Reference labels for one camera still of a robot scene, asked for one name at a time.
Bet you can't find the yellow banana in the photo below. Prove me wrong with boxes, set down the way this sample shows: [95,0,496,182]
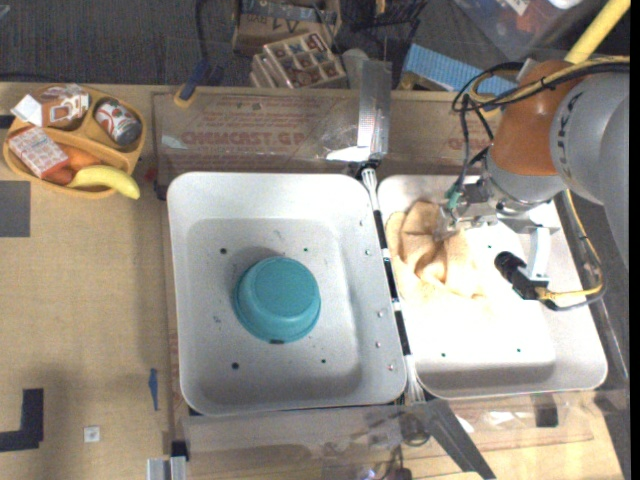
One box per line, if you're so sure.
[66,164,142,201]

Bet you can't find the orange divided plate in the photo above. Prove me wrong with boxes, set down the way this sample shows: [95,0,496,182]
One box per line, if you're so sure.
[2,83,148,201]

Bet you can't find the pink and white packet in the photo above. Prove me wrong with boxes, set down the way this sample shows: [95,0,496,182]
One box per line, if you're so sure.
[7,126,71,181]

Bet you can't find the pale yellow cloth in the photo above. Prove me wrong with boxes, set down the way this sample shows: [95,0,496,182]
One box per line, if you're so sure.
[384,199,502,302]

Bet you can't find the teal bowl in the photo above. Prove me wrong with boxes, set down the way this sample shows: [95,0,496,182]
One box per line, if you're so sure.
[232,255,323,346]

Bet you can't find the white and orange carton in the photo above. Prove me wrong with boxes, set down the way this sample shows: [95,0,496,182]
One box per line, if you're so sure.
[9,84,92,129]

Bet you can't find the black cylinder on white bracket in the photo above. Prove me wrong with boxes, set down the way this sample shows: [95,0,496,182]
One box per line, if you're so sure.
[493,224,554,302]

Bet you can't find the red and white can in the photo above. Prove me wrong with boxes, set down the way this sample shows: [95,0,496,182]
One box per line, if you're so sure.
[93,98,143,147]

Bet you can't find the orange carrot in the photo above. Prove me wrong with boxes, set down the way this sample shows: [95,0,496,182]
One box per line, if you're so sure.
[43,144,102,186]

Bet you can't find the white plastic tray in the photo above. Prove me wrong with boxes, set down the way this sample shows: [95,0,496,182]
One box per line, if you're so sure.
[165,170,409,417]
[377,174,609,401]

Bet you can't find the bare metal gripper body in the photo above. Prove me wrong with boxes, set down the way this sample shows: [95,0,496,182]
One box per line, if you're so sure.
[448,175,527,230]

